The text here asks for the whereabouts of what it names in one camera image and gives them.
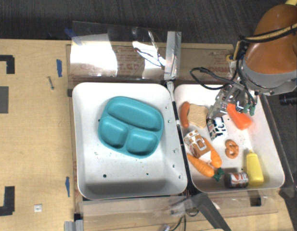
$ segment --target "light wood surface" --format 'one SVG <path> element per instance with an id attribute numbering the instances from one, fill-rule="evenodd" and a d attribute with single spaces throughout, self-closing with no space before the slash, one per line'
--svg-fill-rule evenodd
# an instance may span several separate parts
<path id="1" fill-rule="evenodd" d="M 0 62 L 0 86 L 9 86 L 9 113 L 0 114 L 0 206 L 4 187 L 15 186 L 15 212 L 0 217 L 0 231 L 59 231 L 64 230 L 64 221 L 73 220 L 67 44 L 70 41 L 0 39 L 0 54 L 15 57 L 14 75 L 7 75 L 5 63 Z M 57 75 L 56 59 L 63 62 L 63 77 Z M 275 198 L 277 213 L 226 218 L 228 225 L 233 230 L 293 230 L 284 200 L 279 195 Z M 42 212 L 34 212 L 35 204 L 42 204 Z M 211 229 L 207 221 L 187 224 L 188 231 Z M 123 230 L 158 231 L 160 227 Z"/>

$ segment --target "teal divided plate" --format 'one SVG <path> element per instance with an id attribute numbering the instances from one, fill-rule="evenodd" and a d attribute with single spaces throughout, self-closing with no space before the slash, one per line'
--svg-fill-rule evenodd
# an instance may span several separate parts
<path id="1" fill-rule="evenodd" d="M 136 158 L 150 156 L 163 132 L 163 117 L 155 108 L 127 97 L 114 97 L 106 104 L 98 136 L 106 147 Z"/>

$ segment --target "screw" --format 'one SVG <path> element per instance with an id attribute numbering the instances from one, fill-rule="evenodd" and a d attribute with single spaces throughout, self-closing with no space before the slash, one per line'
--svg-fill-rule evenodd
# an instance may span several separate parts
<path id="1" fill-rule="evenodd" d="M 49 80 L 51 89 L 54 90 L 54 86 L 53 86 L 53 84 L 52 84 L 51 77 L 48 76 L 47 78 L 48 78 L 48 80 Z"/>

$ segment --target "mustard bottle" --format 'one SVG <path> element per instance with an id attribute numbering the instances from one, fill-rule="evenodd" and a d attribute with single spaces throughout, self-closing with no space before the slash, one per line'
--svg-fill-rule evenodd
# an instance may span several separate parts
<path id="1" fill-rule="evenodd" d="M 264 183 L 264 176 L 259 164 L 258 155 L 250 150 L 246 156 L 246 173 L 250 186 L 259 186 Z"/>

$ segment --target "orange carrot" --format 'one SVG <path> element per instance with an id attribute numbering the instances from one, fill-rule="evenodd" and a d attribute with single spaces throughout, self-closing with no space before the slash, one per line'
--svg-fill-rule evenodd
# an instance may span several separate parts
<path id="1" fill-rule="evenodd" d="M 190 161 L 190 163 L 204 176 L 207 177 L 213 177 L 215 172 L 214 169 L 209 166 L 207 163 L 205 163 L 204 161 L 191 156 L 190 154 L 187 154 L 188 160 Z"/>
<path id="2" fill-rule="evenodd" d="M 229 103 L 227 105 L 227 113 L 232 118 L 235 125 L 240 129 L 244 130 L 252 124 L 252 120 L 244 113 L 238 113 L 235 108 L 235 104 Z"/>
<path id="3" fill-rule="evenodd" d="M 188 121 L 189 109 L 190 109 L 190 104 L 188 102 L 184 102 L 181 106 L 181 113 L 180 113 L 181 125 L 183 128 L 189 127 L 189 121 Z"/>
<path id="4" fill-rule="evenodd" d="M 210 158 L 211 158 L 210 164 L 215 168 L 220 168 L 222 165 L 222 160 L 221 160 L 219 154 L 217 153 L 215 148 L 213 148 L 213 146 L 208 142 L 207 139 L 204 138 L 204 141 L 205 141 L 206 146 L 210 149 Z"/>

